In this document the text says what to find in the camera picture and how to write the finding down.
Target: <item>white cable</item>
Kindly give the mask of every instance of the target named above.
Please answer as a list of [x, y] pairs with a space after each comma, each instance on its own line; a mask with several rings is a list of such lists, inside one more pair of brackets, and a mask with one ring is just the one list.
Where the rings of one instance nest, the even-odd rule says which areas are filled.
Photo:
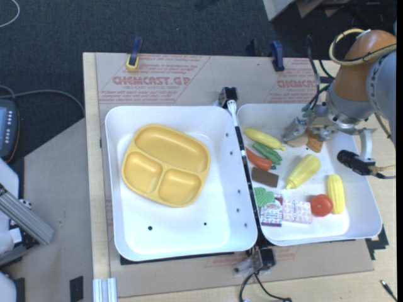
[[10, 25], [10, 24], [13, 23], [14, 21], [16, 21], [16, 19], [17, 19], [18, 16], [20, 15], [20, 5], [19, 5], [19, 4], [17, 3], [17, 1], [15, 1], [15, 0], [11, 0], [11, 1], [12, 1], [12, 2], [16, 5], [16, 7], [17, 7], [17, 14], [16, 14], [16, 16], [15, 16], [13, 19], [11, 19], [9, 22], [3, 23], [2, 25], [0, 25], [0, 28]]

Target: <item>yellow corn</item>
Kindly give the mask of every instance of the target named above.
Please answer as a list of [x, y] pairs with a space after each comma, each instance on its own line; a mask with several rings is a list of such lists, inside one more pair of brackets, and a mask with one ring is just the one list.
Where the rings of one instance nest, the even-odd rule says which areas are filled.
[[281, 150], [285, 150], [285, 146], [281, 144], [281, 141], [279, 139], [277, 139], [263, 131], [259, 131], [255, 128], [246, 128], [244, 130], [244, 133], [251, 140], [264, 144], [265, 146], [267, 146], [269, 148], [275, 148], [275, 149], [278, 148]]
[[331, 174], [327, 178], [327, 195], [332, 199], [334, 214], [341, 214], [344, 210], [344, 186], [338, 174]]

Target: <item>black device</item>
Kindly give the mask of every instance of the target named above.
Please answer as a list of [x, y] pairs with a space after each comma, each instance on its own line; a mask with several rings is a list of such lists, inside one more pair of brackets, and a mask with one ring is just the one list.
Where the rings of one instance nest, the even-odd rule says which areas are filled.
[[18, 112], [15, 102], [0, 99], [0, 157], [9, 157], [18, 138]]

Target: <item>blue clamp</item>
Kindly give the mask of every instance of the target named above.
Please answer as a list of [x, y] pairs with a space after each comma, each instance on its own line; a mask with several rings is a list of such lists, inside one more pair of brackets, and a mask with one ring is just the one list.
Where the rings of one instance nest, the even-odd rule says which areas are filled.
[[126, 68], [130, 72], [135, 71], [137, 66], [139, 65], [139, 52], [142, 44], [143, 44], [143, 38], [136, 36], [134, 39], [132, 53], [127, 57], [126, 61]]
[[283, 65], [283, 46], [278, 40], [275, 40], [270, 45], [270, 54], [274, 56], [272, 63], [276, 72], [281, 72], [284, 70]]

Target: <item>yellow bottle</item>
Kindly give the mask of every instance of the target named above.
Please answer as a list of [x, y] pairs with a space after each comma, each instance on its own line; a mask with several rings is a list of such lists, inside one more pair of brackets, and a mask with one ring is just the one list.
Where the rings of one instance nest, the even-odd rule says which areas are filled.
[[294, 167], [290, 175], [285, 179], [285, 189], [295, 189], [312, 177], [321, 168], [321, 162], [313, 154], [307, 154]]

